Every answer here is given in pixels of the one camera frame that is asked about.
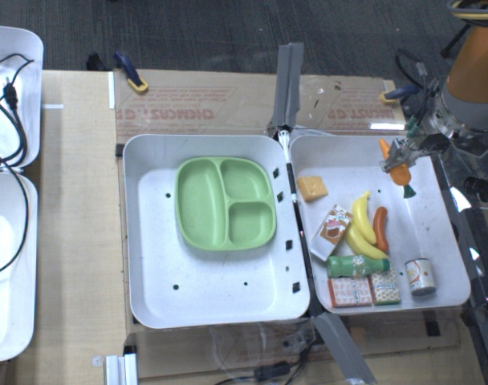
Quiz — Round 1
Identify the green divided plate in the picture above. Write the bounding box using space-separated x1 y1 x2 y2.
174 156 278 253

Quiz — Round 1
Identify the white plastic tray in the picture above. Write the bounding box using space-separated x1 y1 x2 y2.
288 134 473 317
122 133 312 330

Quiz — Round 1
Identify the green plastic bottle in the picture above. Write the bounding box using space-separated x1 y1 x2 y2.
325 253 392 279

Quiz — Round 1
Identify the orange toy carrot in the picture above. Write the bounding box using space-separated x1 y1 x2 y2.
378 137 417 200

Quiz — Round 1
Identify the white carton with cake print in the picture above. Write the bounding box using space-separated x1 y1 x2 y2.
309 204 354 263

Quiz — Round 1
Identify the yellow banana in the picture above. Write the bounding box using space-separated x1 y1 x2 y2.
344 221 389 261
351 190 378 245

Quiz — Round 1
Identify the black cylinder on white bracket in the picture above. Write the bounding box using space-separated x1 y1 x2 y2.
448 175 488 216

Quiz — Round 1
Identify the orange red sausage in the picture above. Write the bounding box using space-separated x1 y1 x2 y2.
372 205 391 253

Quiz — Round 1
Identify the small white and orange can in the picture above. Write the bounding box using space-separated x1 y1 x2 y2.
404 257 437 297

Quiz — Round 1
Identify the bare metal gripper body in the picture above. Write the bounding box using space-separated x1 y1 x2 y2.
407 109 472 160

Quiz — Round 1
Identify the orange patterned carton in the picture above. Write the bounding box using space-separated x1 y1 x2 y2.
327 276 375 309

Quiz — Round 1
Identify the yellow patterned carton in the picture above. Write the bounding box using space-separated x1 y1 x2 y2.
369 268 402 306

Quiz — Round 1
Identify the brown cardboard board red print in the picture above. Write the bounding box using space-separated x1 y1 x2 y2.
112 68 462 379

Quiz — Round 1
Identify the black block with thin wires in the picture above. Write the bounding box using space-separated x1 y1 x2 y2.
254 360 292 382

